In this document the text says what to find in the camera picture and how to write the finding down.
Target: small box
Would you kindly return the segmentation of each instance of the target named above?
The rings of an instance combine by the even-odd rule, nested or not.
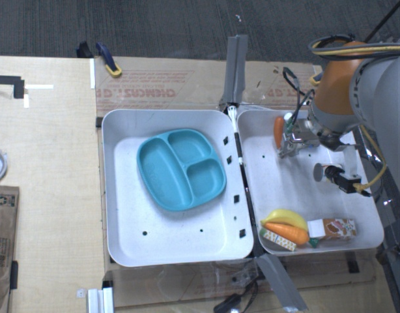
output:
[[[356,237],[353,219],[325,218],[307,222],[309,236],[318,239],[344,239]]]
[[[259,234],[265,239],[268,239],[269,241],[272,241],[273,243],[276,243],[277,245],[282,246],[291,252],[294,252],[296,249],[297,245],[295,243],[265,228],[261,228]]]

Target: blue bowl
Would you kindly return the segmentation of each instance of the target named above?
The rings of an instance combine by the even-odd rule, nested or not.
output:
[[[202,133],[188,128],[145,140],[137,151],[137,165],[155,202],[169,211],[204,204],[226,186],[213,146]]]

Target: white ring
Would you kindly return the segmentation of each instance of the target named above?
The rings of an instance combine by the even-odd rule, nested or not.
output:
[[[5,158],[5,156],[3,155],[2,152],[0,152],[0,160],[1,160],[2,164],[3,164],[2,165],[2,169],[0,170],[0,180],[1,180],[1,178],[3,176],[5,176],[6,171],[7,171],[7,161],[6,161],[6,158]]]

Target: table surface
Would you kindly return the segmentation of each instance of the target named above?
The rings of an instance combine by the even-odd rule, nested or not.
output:
[[[100,289],[104,277],[91,64],[88,59],[0,57],[0,75],[21,76],[29,85],[53,85],[28,90],[28,108],[12,97],[11,86],[0,85],[0,150],[8,158],[0,185],[20,188],[14,253],[18,288],[10,296],[10,311],[85,312],[80,294]],[[393,312],[382,267],[375,270],[372,282],[301,293],[312,312]],[[216,303],[119,311],[208,312]],[[273,293],[259,295],[249,312],[267,309],[284,312],[274,304]]]

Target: banana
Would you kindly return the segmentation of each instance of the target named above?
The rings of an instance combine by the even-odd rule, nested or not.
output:
[[[261,224],[264,225],[267,222],[277,222],[280,224],[288,224],[302,228],[305,231],[309,231],[306,220],[300,216],[297,212],[288,209],[275,209],[265,219],[261,220]]]

